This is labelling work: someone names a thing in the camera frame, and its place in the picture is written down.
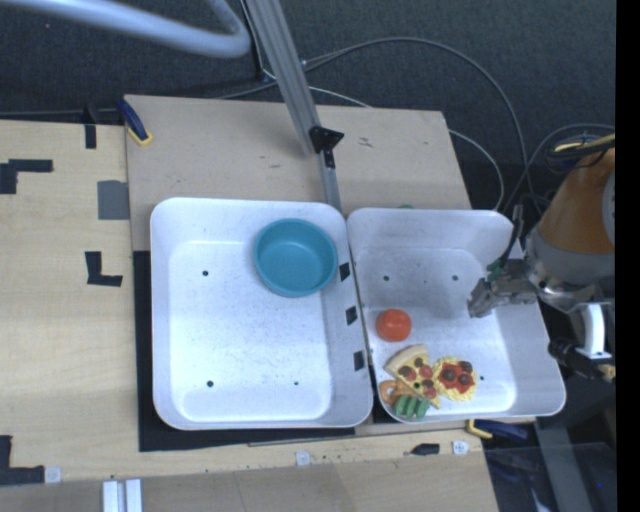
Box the blue bowl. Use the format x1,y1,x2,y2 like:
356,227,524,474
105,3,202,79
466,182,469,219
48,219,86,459
252,217,340,300

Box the pale wood board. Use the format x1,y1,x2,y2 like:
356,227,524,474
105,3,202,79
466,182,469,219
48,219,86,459
123,93,485,446

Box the black cylinder on white bracket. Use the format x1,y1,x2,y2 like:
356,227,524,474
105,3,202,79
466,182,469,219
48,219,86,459
547,302,616,384

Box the white plastic tray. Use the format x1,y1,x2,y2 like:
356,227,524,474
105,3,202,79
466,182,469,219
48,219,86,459
345,206,568,426
149,196,376,432

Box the thin black rod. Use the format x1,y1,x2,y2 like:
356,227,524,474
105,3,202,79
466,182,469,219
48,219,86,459
344,213,376,389

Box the green beans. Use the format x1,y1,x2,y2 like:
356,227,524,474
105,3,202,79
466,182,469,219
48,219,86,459
393,393,432,421

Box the brown pretzel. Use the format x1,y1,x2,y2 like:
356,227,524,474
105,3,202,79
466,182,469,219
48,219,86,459
377,379,403,407

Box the red tomato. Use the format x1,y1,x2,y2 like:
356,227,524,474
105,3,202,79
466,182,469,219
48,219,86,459
375,308,414,344

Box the pizza slice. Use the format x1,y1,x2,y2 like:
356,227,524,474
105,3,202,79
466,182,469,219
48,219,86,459
383,343,443,411

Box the small round pizza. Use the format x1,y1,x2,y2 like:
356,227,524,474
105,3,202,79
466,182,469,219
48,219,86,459
430,355,479,403

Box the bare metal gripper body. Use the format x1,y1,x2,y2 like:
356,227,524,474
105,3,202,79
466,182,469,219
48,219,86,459
489,258,604,315

